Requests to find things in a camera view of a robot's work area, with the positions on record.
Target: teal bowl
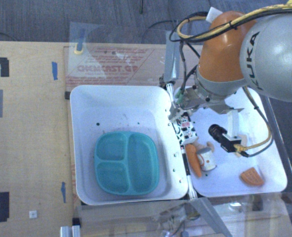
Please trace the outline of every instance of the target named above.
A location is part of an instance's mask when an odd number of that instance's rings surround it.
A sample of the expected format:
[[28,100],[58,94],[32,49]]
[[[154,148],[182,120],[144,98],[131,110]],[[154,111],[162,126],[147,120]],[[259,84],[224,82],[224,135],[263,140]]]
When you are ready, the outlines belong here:
[[152,192],[159,182],[156,145],[142,133],[105,133],[96,142],[94,165],[97,182],[104,191],[123,196]]

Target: orange object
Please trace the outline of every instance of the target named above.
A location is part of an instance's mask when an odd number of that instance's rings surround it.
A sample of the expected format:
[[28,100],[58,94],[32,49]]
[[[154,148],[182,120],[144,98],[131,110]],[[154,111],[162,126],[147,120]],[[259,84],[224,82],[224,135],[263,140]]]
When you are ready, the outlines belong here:
[[[219,15],[210,29],[244,15],[238,11],[227,11]],[[231,29],[213,39],[204,42],[199,62],[199,72],[207,80],[226,82],[243,79],[239,55],[242,41],[249,29],[256,23],[252,20],[237,29]]]
[[200,161],[199,158],[196,155],[196,148],[192,144],[187,144],[185,146],[186,156],[187,160],[190,163],[190,166],[192,167],[193,171],[198,177],[202,176],[201,167],[200,167]]
[[260,177],[254,167],[247,169],[240,174],[241,179],[249,185],[261,186],[264,184],[263,179]]

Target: white tray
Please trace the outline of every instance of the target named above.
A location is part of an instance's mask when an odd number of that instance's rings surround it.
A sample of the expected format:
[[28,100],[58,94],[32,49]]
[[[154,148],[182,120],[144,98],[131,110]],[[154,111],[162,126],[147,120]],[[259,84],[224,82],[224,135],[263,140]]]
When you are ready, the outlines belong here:
[[[264,113],[259,95],[253,90],[250,92]],[[226,103],[236,109],[244,108],[239,113],[239,133],[248,136],[247,145],[253,145],[266,139],[266,125],[242,89],[227,98]],[[190,170],[193,186],[198,193],[205,197],[225,197],[281,192],[286,188],[288,181],[275,143],[255,157],[237,157],[234,153],[227,153],[222,149],[208,133],[209,127],[214,123],[227,130],[227,115],[219,115],[211,109],[199,109],[191,116],[191,120],[195,122],[194,127],[199,136],[198,142],[205,145],[210,141],[215,146],[214,157],[217,164],[215,169],[202,172],[201,178],[198,178],[192,169]],[[247,153],[255,153],[261,148],[248,150]],[[243,171],[251,167],[254,167],[264,179],[263,186],[248,186],[239,178]]]
[[[89,205],[180,199],[188,183],[180,146],[169,124],[170,98],[155,86],[81,85],[71,92],[76,190]],[[94,148],[106,132],[133,131],[156,144],[160,165],[157,188],[143,196],[118,196],[103,191],[95,177]]]

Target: small white square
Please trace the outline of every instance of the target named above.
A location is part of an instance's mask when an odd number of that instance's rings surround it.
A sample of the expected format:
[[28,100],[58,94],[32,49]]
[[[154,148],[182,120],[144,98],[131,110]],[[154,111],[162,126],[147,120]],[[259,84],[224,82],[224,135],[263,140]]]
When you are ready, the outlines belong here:
[[37,218],[37,211],[29,211],[30,219],[36,219]]

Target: wooden surface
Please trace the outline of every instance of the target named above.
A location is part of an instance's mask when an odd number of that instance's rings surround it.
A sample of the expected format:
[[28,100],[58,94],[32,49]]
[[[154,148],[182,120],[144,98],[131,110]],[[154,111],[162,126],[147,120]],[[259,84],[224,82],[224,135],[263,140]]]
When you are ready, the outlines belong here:
[[[10,192],[10,217],[0,223],[0,237],[54,237],[61,226],[72,225],[63,46],[0,42],[0,57],[10,61],[10,77],[0,77],[0,192]],[[58,65],[58,80],[52,62]],[[29,219],[31,210],[38,218]]]

